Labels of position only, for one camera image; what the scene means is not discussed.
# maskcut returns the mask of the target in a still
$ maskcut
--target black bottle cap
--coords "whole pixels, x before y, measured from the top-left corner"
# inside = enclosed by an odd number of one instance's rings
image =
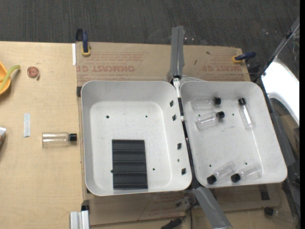
[[[238,173],[231,176],[233,182],[238,182],[240,180],[240,175]]]
[[[215,104],[215,105],[221,104],[221,99],[220,99],[220,97],[215,97],[215,98],[213,99],[213,101],[214,101],[214,104]]]
[[[216,177],[214,175],[209,176],[206,181],[208,182],[208,184],[213,184],[215,181],[217,181]]]
[[[246,104],[246,100],[244,98],[240,98],[238,99],[239,105],[245,105]]]
[[[273,208],[270,208],[270,207],[265,207],[265,208],[264,208],[264,213],[265,213],[265,215],[267,215],[267,216],[272,216],[272,215],[273,215],[273,212],[274,212],[274,209],[273,209]]]
[[[224,118],[224,112],[223,111],[217,112],[216,114],[218,116],[218,119]]]
[[[77,134],[69,134],[69,141],[77,141]]]

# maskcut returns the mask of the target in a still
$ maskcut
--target clear bottle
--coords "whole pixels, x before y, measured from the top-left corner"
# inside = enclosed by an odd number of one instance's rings
[[[208,184],[213,184],[216,181],[221,181],[227,176],[233,174],[237,170],[236,164],[233,161],[229,161],[223,166],[216,169],[211,176],[209,176],[206,180]]]
[[[215,97],[213,99],[194,98],[191,100],[193,110],[213,109],[214,105],[220,105],[221,99]]]
[[[232,175],[231,180],[233,182],[238,182],[240,180],[257,179],[262,176],[262,173],[262,167],[259,164],[254,164]]]
[[[196,118],[196,126],[199,130],[202,130],[207,125],[212,125],[218,123],[218,120],[224,118],[224,112],[211,112],[208,114],[204,114],[201,116],[198,116]]]
[[[243,120],[246,129],[251,129],[254,125],[253,119],[250,115],[249,109],[244,98],[238,99],[239,103],[239,114]]]
[[[273,219],[274,222],[284,223],[286,225],[296,226],[299,222],[299,217],[289,211],[281,208],[265,207],[264,214]]]
[[[77,134],[69,134],[67,132],[44,132],[42,133],[42,145],[68,145],[70,142],[77,141]]]

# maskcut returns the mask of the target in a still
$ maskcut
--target clear plastic tube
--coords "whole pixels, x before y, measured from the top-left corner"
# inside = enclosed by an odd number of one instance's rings
[[[299,222],[299,217],[289,211],[281,208],[265,207],[264,214],[273,219],[274,222],[284,223],[286,225],[296,226]]]
[[[243,120],[246,129],[251,129],[254,125],[253,119],[250,115],[248,106],[244,98],[238,99],[239,103],[239,114]]]
[[[77,134],[67,132],[44,132],[42,133],[42,145],[68,145],[70,142],[77,141]]]
[[[236,164],[233,161],[229,161],[223,166],[216,169],[211,176],[209,176],[206,180],[208,184],[213,184],[216,181],[221,181],[227,176],[233,174],[237,170]]]
[[[219,97],[213,99],[193,98],[191,100],[193,110],[213,109],[214,105],[220,105],[220,103],[221,99]]]
[[[246,167],[231,176],[233,182],[243,181],[247,179],[258,179],[262,176],[262,167],[259,164],[254,164]]]
[[[224,112],[211,112],[198,116],[195,120],[196,126],[199,130],[202,130],[207,125],[213,125],[218,123],[218,120],[224,118]]]

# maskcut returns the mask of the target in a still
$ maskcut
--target orange plastic object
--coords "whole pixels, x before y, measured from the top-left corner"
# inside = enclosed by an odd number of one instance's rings
[[[8,71],[5,69],[5,67],[3,66],[3,64],[0,62],[0,78],[4,78],[6,73]],[[6,82],[6,84],[4,85],[4,88],[2,89],[2,91],[0,92],[0,95],[4,94],[6,92],[6,90],[8,90],[10,86],[10,78],[8,79],[8,81]]]

